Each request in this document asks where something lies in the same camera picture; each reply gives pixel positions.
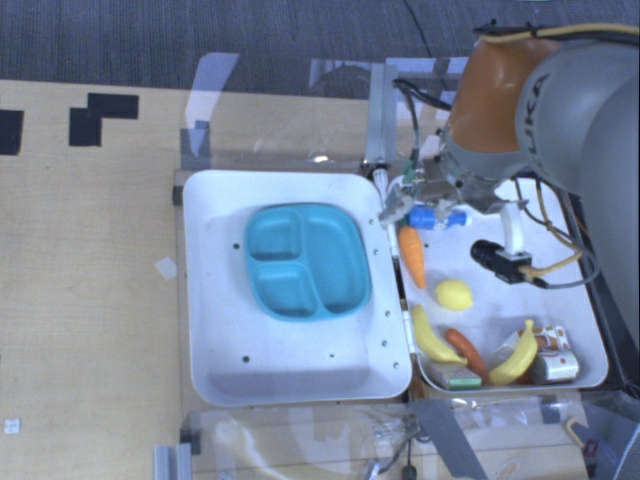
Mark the blue and white bottle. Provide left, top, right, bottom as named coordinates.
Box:
left=406, top=206, right=473, bottom=232

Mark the thin black and white rod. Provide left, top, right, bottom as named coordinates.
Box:
left=373, top=167, right=419, bottom=369

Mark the orange and white carton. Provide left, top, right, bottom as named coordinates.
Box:
left=532, top=324, right=570, bottom=355

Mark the blue divided plate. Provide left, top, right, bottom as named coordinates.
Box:
left=243, top=202, right=373, bottom=324

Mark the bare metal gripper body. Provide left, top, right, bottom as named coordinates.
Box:
left=413, top=155, right=503, bottom=214

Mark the red-brown sausage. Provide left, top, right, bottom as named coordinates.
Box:
left=444, top=327, right=490, bottom=384

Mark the green and yellow packet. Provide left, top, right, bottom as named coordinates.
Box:
left=428, top=362, right=484, bottom=392

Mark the white and orange can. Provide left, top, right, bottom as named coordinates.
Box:
left=529, top=349, right=581, bottom=386

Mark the orange carrot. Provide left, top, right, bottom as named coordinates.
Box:
left=397, top=225, right=428, bottom=291

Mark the yellow banana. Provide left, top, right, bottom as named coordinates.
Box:
left=410, top=304, right=469, bottom=367
left=487, top=319, right=540, bottom=387

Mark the black cylinder on white bracket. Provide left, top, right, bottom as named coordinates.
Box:
left=469, top=202, right=534, bottom=286

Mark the white plastic tray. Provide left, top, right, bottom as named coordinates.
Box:
left=182, top=169, right=414, bottom=409
left=393, top=172, right=611, bottom=395

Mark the yellow lemon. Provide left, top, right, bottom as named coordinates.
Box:
left=434, top=278, right=475, bottom=313

